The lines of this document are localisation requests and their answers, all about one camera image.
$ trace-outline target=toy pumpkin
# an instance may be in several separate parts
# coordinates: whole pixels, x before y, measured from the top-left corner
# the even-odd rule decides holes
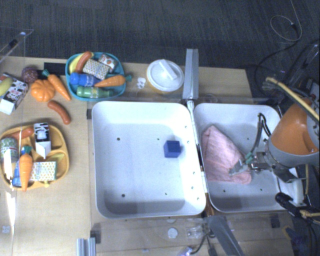
[[[36,80],[31,85],[31,95],[38,102],[48,102],[55,96],[55,88],[48,80]]]

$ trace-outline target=green bottle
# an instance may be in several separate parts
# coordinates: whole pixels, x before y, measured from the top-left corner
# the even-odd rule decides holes
[[[98,87],[84,87],[78,86],[76,89],[76,95],[83,98],[108,98],[114,95],[113,90],[104,90]]]

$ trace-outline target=orange tray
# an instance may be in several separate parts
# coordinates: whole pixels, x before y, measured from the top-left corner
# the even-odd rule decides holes
[[[15,132],[20,131],[21,129],[24,130],[25,128],[28,127],[33,127],[33,125],[25,125],[25,126],[19,126],[16,128],[9,129],[5,131],[1,137],[0,140],[7,135],[13,134]],[[49,159],[55,154],[62,153],[64,154],[64,157],[57,163],[57,169],[56,169],[56,180],[48,181],[49,184],[55,183],[61,178],[63,178],[67,172],[69,171],[69,154],[68,154],[68,149],[66,146],[65,139],[60,132],[58,128],[56,128],[53,125],[49,125],[49,133],[50,133],[50,139],[51,139],[51,151],[50,153],[46,156],[46,159]],[[33,158],[33,162],[45,162],[46,160],[39,155],[36,152],[36,142],[35,142],[35,134],[32,134],[31,136],[24,138],[21,140],[21,147],[23,146],[31,146],[31,155]],[[2,167],[0,166],[0,171],[1,171],[1,178],[3,179],[4,183],[11,188],[10,181],[5,177],[4,170],[2,170]],[[29,181],[28,184],[28,190],[30,189],[36,189],[36,188],[41,188],[45,187],[46,184],[42,181]],[[22,191],[21,187],[17,186],[12,186],[13,189]]]

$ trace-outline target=white container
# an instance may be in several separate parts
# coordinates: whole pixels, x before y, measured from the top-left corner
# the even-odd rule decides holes
[[[165,59],[152,62],[146,70],[146,76],[151,87],[161,94],[169,94],[178,90],[185,79],[181,68],[174,62]]]
[[[194,110],[198,137],[215,125],[241,151],[249,151],[256,138],[258,113],[265,115],[272,132],[280,118],[269,106],[199,104]],[[96,206],[106,218],[197,215],[206,205],[207,187],[212,205],[221,212],[282,210],[275,201],[279,190],[272,172],[252,173],[248,185],[206,184],[191,116],[181,104],[101,101],[92,109],[92,125]],[[164,157],[167,140],[180,142],[178,158]]]

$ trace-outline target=white lid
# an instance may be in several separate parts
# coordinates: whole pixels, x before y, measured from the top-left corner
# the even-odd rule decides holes
[[[146,75],[150,83],[163,92],[178,90],[184,83],[184,73],[181,68],[172,61],[158,59],[152,62]]]

